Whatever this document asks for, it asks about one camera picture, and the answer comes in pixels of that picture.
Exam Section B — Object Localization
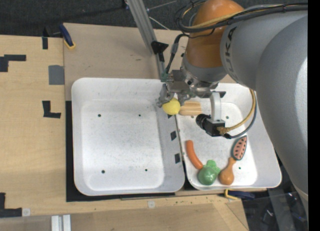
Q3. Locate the white plastic tray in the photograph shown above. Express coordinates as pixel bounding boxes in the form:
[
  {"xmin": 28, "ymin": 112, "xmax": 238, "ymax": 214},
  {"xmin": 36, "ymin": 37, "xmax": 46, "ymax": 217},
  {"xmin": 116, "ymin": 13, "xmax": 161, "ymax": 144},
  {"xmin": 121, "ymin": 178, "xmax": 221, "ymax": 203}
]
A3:
[
  {"xmin": 174, "ymin": 82, "xmax": 283, "ymax": 191},
  {"xmin": 71, "ymin": 76, "xmax": 186, "ymax": 197}
]

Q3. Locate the green bell pepper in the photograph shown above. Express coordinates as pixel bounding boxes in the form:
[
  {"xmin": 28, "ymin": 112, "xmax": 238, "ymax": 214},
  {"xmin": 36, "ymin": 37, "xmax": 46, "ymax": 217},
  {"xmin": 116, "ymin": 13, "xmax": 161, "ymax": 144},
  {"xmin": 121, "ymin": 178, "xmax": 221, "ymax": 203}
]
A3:
[{"xmin": 197, "ymin": 159, "xmax": 222, "ymax": 186}]

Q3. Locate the tan hot dog bun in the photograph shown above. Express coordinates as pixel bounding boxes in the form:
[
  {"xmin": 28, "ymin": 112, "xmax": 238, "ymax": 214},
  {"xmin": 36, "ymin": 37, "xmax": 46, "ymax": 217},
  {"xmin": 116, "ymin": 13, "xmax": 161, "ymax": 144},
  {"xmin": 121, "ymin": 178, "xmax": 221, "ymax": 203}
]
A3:
[{"xmin": 178, "ymin": 100, "xmax": 203, "ymax": 116}]

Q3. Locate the brown flat board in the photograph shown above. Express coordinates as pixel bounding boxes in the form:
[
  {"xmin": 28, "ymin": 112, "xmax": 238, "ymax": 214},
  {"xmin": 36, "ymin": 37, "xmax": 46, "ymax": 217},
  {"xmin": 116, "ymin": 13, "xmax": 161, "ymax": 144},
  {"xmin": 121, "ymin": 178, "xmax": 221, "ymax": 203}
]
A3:
[{"xmin": 62, "ymin": 22, "xmax": 267, "ymax": 197}]

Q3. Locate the watermelon slice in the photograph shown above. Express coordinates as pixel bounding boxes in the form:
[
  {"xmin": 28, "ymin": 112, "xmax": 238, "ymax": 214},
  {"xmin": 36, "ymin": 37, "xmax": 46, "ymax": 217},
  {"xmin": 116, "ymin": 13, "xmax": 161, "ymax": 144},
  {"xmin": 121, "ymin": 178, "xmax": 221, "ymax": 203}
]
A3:
[{"xmin": 230, "ymin": 135, "xmax": 248, "ymax": 162}]

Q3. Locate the yellow lemon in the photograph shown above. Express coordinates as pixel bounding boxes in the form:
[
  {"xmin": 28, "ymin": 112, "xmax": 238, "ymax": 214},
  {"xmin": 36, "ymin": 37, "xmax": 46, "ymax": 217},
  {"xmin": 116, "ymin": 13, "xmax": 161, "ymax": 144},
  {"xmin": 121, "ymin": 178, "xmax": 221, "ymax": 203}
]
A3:
[{"xmin": 162, "ymin": 97, "xmax": 181, "ymax": 116}]

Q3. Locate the brown chicken drumstick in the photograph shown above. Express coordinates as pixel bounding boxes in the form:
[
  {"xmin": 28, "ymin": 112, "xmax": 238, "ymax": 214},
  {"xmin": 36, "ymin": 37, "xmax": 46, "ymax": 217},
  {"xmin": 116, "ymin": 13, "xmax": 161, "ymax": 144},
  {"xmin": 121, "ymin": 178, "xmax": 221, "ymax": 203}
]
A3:
[{"xmin": 218, "ymin": 156, "xmax": 237, "ymax": 186}]

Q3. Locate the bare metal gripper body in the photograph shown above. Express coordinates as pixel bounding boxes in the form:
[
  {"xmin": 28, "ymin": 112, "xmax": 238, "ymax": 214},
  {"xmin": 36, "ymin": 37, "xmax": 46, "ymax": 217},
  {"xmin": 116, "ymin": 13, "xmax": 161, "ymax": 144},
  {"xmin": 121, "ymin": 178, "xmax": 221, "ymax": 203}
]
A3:
[{"xmin": 164, "ymin": 69, "xmax": 220, "ymax": 99}]

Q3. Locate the orange sausage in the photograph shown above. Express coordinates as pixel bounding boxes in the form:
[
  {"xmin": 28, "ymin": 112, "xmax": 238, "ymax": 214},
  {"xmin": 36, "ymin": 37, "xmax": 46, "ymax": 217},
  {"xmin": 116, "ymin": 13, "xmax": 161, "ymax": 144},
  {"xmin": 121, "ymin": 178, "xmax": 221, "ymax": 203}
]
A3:
[{"xmin": 185, "ymin": 139, "xmax": 204, "ymax": 171}]

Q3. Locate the black cylinder on white bracket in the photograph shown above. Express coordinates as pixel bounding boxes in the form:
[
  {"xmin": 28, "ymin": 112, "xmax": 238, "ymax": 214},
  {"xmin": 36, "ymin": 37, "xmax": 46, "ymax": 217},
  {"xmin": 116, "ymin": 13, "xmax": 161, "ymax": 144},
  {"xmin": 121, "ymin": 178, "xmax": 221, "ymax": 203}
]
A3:
[{"xmin": 195, "ymin": 90, "xmax": 227, "ymax": 138}]

